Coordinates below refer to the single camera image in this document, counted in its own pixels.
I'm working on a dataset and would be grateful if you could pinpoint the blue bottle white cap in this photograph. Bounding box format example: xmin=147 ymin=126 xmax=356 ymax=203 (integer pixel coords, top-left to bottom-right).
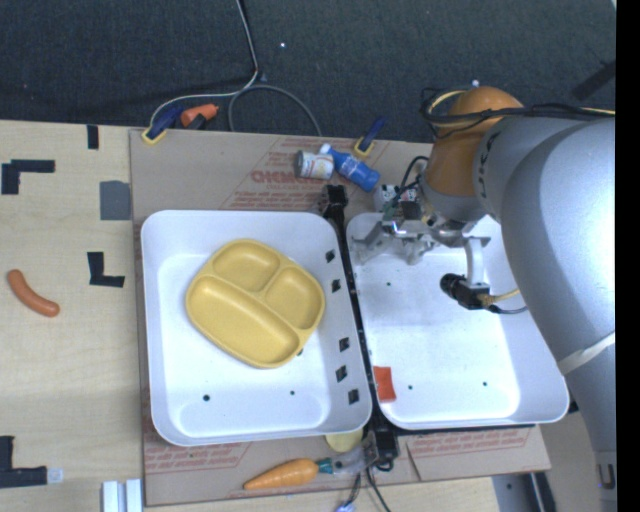
xmin=319 ymin=142 xmax=382 ymax=194

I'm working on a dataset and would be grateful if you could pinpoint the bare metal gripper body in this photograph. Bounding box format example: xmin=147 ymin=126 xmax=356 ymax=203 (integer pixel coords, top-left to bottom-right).
xmin=381 ymin=199 xmax=482 ymax=251

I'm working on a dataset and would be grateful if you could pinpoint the brown cardboard board red print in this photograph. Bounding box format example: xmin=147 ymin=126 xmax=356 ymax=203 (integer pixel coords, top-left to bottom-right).
xmin=128 ymin=128 xmax=552 ymax=508

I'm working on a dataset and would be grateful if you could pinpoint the red flat block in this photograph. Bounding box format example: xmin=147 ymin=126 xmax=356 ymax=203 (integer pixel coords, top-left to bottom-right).
xmin=372 ymin=365 xmax=398 ymax=404

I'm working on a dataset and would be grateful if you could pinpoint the yellow divided plate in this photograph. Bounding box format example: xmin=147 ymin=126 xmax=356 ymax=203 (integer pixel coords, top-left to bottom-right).
xmin=184 ymin=238 xmax=327 ymax=371

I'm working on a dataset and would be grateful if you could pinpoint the black block with wires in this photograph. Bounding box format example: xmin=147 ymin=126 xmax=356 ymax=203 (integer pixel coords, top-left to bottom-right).
xmin=321 ymin=184 xmax=350 ymax=220
xmin=371 ymin=426 xmax=402 ymax=465

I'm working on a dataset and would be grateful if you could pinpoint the orange sausage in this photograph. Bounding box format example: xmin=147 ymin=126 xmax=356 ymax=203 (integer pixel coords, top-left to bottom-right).
xmin=6 ymin=268 xmax=62 ymax=319

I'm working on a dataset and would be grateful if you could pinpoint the yellow round object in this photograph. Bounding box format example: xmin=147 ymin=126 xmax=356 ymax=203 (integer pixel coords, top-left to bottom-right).
xmin=324 ymin=427 xmax=365 ymax=454

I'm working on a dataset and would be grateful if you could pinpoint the black cylinder on white bracket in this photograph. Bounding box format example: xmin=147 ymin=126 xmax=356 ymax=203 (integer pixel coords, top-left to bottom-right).
xmin=439 ymin=236 xmax=494 ymax=312

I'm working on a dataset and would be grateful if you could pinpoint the thin black rod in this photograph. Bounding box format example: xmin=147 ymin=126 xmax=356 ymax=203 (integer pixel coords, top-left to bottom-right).
xmin=331 ymin=209 xmax=387 ymax=436

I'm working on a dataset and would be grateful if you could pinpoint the white plastic tray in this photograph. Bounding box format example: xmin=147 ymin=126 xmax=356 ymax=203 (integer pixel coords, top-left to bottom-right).
xmin=140 ymin=209 xmax=374 ymax=448
xmin=345 ymin=211 xmax=571 ymax=432

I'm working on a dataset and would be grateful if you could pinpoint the white can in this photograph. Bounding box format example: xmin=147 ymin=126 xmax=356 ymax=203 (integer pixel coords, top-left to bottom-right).
xmin=293 ymin=149 xmax=336 ymax=181

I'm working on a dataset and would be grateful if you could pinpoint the orange carrot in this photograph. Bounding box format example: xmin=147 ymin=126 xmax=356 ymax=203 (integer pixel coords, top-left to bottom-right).
xmin=242 ymin=457 xmax=335 ymax=492

